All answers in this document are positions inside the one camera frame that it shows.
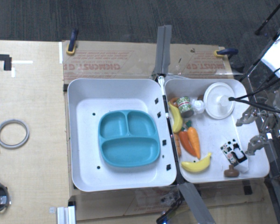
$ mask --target wooden table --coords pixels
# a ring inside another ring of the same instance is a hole
[[[13,64],[15,77],[4,71],[0,62],[0,122],[21,119],[30,130],[24,146],[14,150],[0,147],[0,182],[8,187],[12,203],[0,213],[0,224],[54,224],[56,208],[68,205],[69,169],[59,45],[59,42],[0,41],[0,54],[9,54],[13,62],[18,62]],[[16,143],[24,135],[19,125],[9,125],[2,130],[1,138],[6,143]],[[265,185],[260,185],[260,189],[261,202],[212,205],[210,212],[215,221],[277,223]],[[191,212],[186,215],[189,223],[196,222]],[[160,213],[155,213],[79,223],[153,224],[159,216]]]

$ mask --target tin can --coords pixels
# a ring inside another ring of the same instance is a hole
[[[180,97],[177,101],[177,107],[179,109],[179,112],[181,113],[181,117],[183,118],[189,118],[194,114],[194,109],[191,105],[190,98]]]

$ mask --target banana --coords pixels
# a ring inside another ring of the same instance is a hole
[[[178,108],[175,107],[174,105],[172,105],[171,102],[168,102],[168,104],[169,104],[169,108],[171,110],[171,113],[173,115],[173,120],[174,120],[172,131],[173,131],[173,133],[178,133],[182,129],[181,114],[179,113]]]
[[[211,153],[198,162],[182,162],[182,167],[191,173],[196,173],[205,170],[210,165]]]

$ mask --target silver ring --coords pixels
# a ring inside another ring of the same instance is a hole
[[[28,126],[23,121],[21,121],[19,119],[8,119],[8,120],[5,120],[4,122],[2,122],[0,124],[0,132],[1,132],[2,128],[4,128],[6,125],[9,125],[9,124],[19,124],[19,125],[22,125],[24,127],[24,129],[26,130],[26,136],[25,136],[25,138],[20,143],[15,144],[15,145],[6,144],[6,143],[4,143],[0,139],[1,146],[3,146],[4,148],[9,148],[9,149],[15,149],[15,148],[19,148],[19,147],[23,146],[27,142],[27,140],[29,138]]]

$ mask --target blue plate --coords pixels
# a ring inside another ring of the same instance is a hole
[[[154,120],[143,111],[121,110],[105,114],[98,126],[104,160],[116,167],[137,167],[160,155],[160,140]]]

